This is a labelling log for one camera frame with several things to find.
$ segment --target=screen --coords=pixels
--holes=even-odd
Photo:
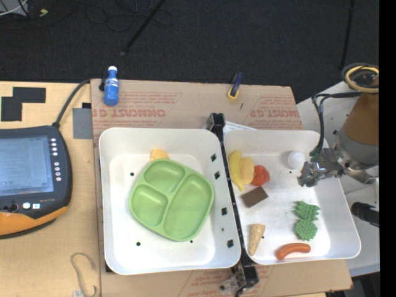
[[[0,139],[0,196],[53,192],[47,136]]]

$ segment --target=red sausage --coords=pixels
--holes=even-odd
[[[288,254],[293,252],[308,253],[311,252],[311,247],[306,243],[289,243],[277,251],[277,258],[283,260]]]

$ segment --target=white bin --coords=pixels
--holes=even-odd
[[[215,190],[210,214],[191,241],[166,239],[141,225],[129,210],[132,186],[155,148],[203,174]],[[99,149],[105,259],[111,270],[132,275],[218,269],[239,261],[241,245],[215,134],[203,129],[115,127],[102,133]]]
[[[246,246],[249,227],[253,223],[265,225],[264,239],[251,259],[258,264],[279,264],[307,260],[350,259],[361,249],[360,238],[353,222],[347,200],[338,178],[326,178],[313,187],[301,187],[297,177],[301,169],[291,169],[287,157],[291,151],[303,152],[306,161],[317,145],[319,134],[314,131],[233,130],[226,134],[224,146],[227,155],[241,150],[243,157],[251,157],[255,165],[263,165],[270,173],[270,181],[263,185],[268,198],[248,208],[241,196],[254,186],[247,185],[243,192],[233,184],[235,201],[241,220]],[[318,205],[316,236],[310,241],[300,240],[294,226],[296,201]],[[292,253],[284,260],[276,258],[279,247],[288,243],[307,243],[309,253]]]

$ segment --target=white table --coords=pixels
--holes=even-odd
[[[353,90],[349,88],[346,83],[340,82],[326,89],[323,93],[351,91]],[[336,136],[333,134],[333,131],[339,131],[342,128],[348,113],[350,113],[356,101],[357,97],[341,99],[329,98],[324,102],[324,134],[329,147],[332,147],[335,142]],[[304,130],[319,132],[319,118],[311,99],[308,98],[298,103],[297,109]],[[372,168],[368,172],[377,176],[379,167]],[[350,207],[355,202],[362,202],[364,204],[373,205],[376,210],[379,210],[379,178],[371,185],[364,185],[346,175],[341,177],[340,181]],[[361,252],[354,259],[346,260],[350,274],[352,277],[355,277],[379,272],[379,228],[370,225],[369,222],[363,221],[358,217],[353,216],[353,219],[361,239]]]

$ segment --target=black floor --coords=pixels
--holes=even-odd
[[[380,272],[357,276],[352,280],[351,290],[326,293],[326,297],[381,297]]]
[[[120,79],[228,83],[241,71],[298,103],[340,82],[340,66],[379,65],[379,0],[166,0],[122,56],[159,2],[28,0],[27,14],[0,15],[0,80],[81,82],[115,65]]]

